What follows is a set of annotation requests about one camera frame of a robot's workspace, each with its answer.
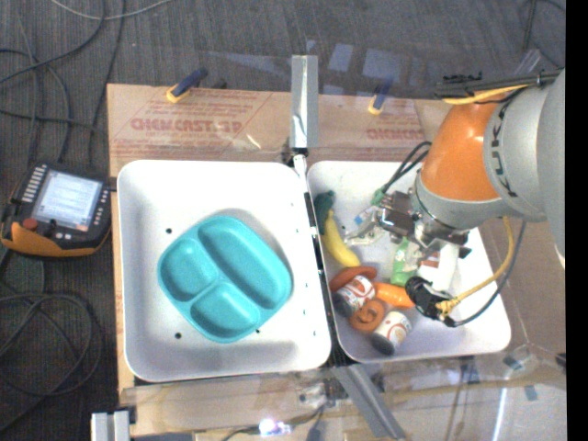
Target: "yellow banana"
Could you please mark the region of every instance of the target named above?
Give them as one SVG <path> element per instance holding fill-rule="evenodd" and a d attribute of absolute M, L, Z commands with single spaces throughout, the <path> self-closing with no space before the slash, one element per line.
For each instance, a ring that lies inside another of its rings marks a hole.
<path fill-rule="evenodd" d="M 324 235 L 322 236 L 322 243 L 326 247 L 331 256 L 343 266 L 360 266 L 361 263 L 357 255 L 347 248 L 345 242 L 339 235 L 337 224 L 333 218 L 333 210 L 329 209 L 327 218 L 324 221 Z"/>

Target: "yellow cable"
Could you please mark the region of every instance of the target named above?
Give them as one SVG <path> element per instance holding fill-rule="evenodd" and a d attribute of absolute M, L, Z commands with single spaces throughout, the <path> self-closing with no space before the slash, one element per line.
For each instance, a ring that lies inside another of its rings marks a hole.
<path fill-rule="evenodd" d="M 528 85 L 507 86 L 506 88 L 496 88 L 494 90 L 477 92 L 474 96 L 468 96 L 465 98 L 443 98 L 443 101 L 449 105 L 467 105 L 469 103 L 478 103 L 487 100 L 492 96 L 501 95 L 502 93 L 518 90 L 519 88 L 524 88 L 526 86 Z"/>
<path fill-rule="evenodd" d="M 515 238 L 513 236 L 513 228 L 511 226 L 510 220 L 507 217 L 503 217 L 503 224 L 508 235 L 508 252 L 506 253 L 506 257 L 504 258 L 503 263 L 491 277 L 482 281 L 478 286 L 474 286 L 473 288 L 458 294 L 453 299 L 438 302 L 435 306 L 441 311 L 441 318 L 447 317 L 448 314 L 453 311 L 453 309 L 465 298 L 471 296 L 475 292 L 478 292 L 480 289 L 485 288 L 490 283 L 492 283 L 498 276 L 506 271 L 506 268 L 508 268 L 508 266 L 513 261 L 513 256 L 515 255 Z"/>

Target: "red button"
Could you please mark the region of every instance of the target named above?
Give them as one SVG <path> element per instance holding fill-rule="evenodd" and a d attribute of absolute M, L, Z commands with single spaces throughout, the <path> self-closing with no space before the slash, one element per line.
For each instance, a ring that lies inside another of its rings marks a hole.
<path fill-rule="evenodd" d="M 37 222 L 37 220 L 33 219 L 32 217 L 27 217 L 22 221 L 22 226 L 28 231 L 36 231 L 38 225 L 39 223 Z"/>

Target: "turquoise divided plate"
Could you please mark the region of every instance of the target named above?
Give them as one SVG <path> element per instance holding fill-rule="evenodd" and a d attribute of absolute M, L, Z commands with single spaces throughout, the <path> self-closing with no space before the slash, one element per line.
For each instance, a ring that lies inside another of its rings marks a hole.
<path fill-rule="evenodd" d="M 182 315 L 218 343 L 252 333 L 292 291 L 282 260 L 231 216 L 210 217 L 178 237 L 160 257 L 157 277 Z"/>

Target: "transparent plastic sheet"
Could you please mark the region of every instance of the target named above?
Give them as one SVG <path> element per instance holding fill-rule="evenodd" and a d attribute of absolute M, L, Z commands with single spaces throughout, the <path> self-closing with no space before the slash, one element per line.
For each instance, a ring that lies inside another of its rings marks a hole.
<path fill-rule="evenodd" d="M 189 74 L 202 66 L 209 69 L 209 75 L 199 88 L 190 91 L 188 101 L 201 100 L 207 104 L 196 108 L 194 103 L 191 112 L 192 107 L 176 106 L 175 112 L 170 114 L 172 106 L 165 101 L 166 89 L 179 81 L 178 77 L 172 78 L 169 85 L 113 84 L 108 88 L 111 174 L 115 175 L 122 165 L 135 158 L 283 160 L 289 133 L 289 59 L 199 52 L 193 65 L 185 66 L 182 73 Z M 321 81 L 324 80 L 324 65 L 319 64 L 319 67 Z M 226 88 L 215 88 L 221 81 L 227 82 Z M 373 81 L 375 87 L 379 79 L 374 77 Z M 267 90 L 255 91 L 254 87 L 260 85 L 267 86 Z M 445 104 L 434 100 L 390 97 L 383 116 L 375 117 L 367 110 L 371 93 L 358 94 L 349 90 L 347 94 L 347 90 L 342 91 L 345 94 L 334 94 L 328 84 L 320 82 L 321 145 L 311 151 L 310 163 L 320 160 L 400 161 L 416 143 L 435 136 L 435 129 L 448 110 Z M 129 93 L 137 97 L 136 104 L 133 104 Z M 211 109 L 212 114 L 207 119 L 210 130 L 207 131 L 206 125 L 196 126 L 193 121 L 190 127 L 186 121 L 190 118 L 201 120 L 201 113 L 207 109 Z M 247 118 L 247 113 L 254 116 Z M 245 115 L 245 121 L 239 119 L 242 115 Z M 161 126 L 153 122 L 154 119 L 162 119 Z M 221 124 L 226 122 L 230 123 L 228 131 L 225 128 L 227 125 Z M 172 126 L 172 129 L 157 129 L 165 125 Z M 175 141 L 182 138 L 182 135 L 175 133 L 174 126 L 177 125 L 186 127 L 186 130 L 176 132 L 198 133 L 198 138 L 211 145 L 198 145 L 197 141 L 196 144 L 182 146 L 181 142 Z M 375 130 L 379 136 L 370 138 L 370 130 Z M 137 133 L 143 136 L 141 142 L 133 138 Z M 130 145 L 134 145 L 134 149 L 151 145 L 154 149 L 147 153 L 141 149 L 127 150 L 125 156 L 122 153 Z M 504 255 L 505 236 L 502 232 L 493 224 L 481 228 L 493 267 L 501 263 Z M 551 417 L 551 427 L 564 431 L 566 376 L 565 370 L 558 364 L 557 355 L 565 352 L 565 326 L 563 334 L 560 325 L 554 327 L 554 332 L 564 342 L 563 346 L 534 342 L 533 335 L 528 331 L 534 323 L 526 321 L 531 315 L 530 309 L 528 306 L 522 309 L 525 306 L 517 301 L 521 299 L 520 293 L 513 293 L 511 289 L 516 284 L 515 277 L 511 277 L 503 290 L 504 304 L 513 329 L 511 344 L 504 351 L 476 356 L 471 360 L 443 358 L 400 364 L 392 360 L 373 367 L 375 383 L 379 384 L 390 409 L 411 439 L 431 438 L 431 433 L 421 428 L 427 424 L 432 412 L 440 420 L 439 426 L 446 428 L 447 436 L 469 433 L 472 436 L 508 439 L 508 434 L 513 432 L 509 430 L 532 424 L 528 418 L 521 417 L 529 414 L 532 417 L 534 410 L 548 410 L 551 403 L 557 405 Z M 564 296 L 558 296 L 558 299 L 563 300 Z M 312 383 L 309 385 L 309 380 L 316 382 L 319 389 L 309 389 L 313 387 Z M 205 430 L 206 433 L 198 435 L 198 439 L 203 440 L 222 439 L 222 434 L 208 430 L 222 428 L 226 435 L 233 426 L 258 422 L 262 413 L 272 413 L 285 420 L 307 413 L 313 407 L 300 404 L 302 393 L 308 393 L 307 390 L 321 391 L 325 386 L 331 390 L 337 387 L 337 381 L 326 369 L 304 374 L 251 375 L 164 385 L 141 385 L 140 381 L 137 382 L 136 385 L 123 384 L 120 392 L 122 406 L 137 408 L 137 421 L 132 427 L 134 435 Z M 478 382 L 481 384 L 477 385 L 478 395 L 467 396 L 464 387 L 471 394 L 474 383 Z M 528 399 L 533 387 L 539 395 L 536 401 Z M 521 393 L 527 397 L 525 403 L 517 402 Z M 336 431 L 345 435 L 345 439 L 370 439 L 365 421 L 345 394 L 339 393 L 333 400 L 334 406 L 329 407 L 324 418 L 325 423 L 335 426 L 331 428 L 334 430 L 332 433 Z M 244 412 L 244 404 L 252 409 Z M 202 408 L 207 405 L 210 412 Z M 226 408 L 222 413 L 211 409 L 220 405 Z M 480 418 L 494 415 L 493 422 L 489 421 L 476 431 Z M 439 429 L 433 433 L 439 435 Z M 548 433 L 549 430 L 545 431 L 545 439 L 548 439 Z"/>

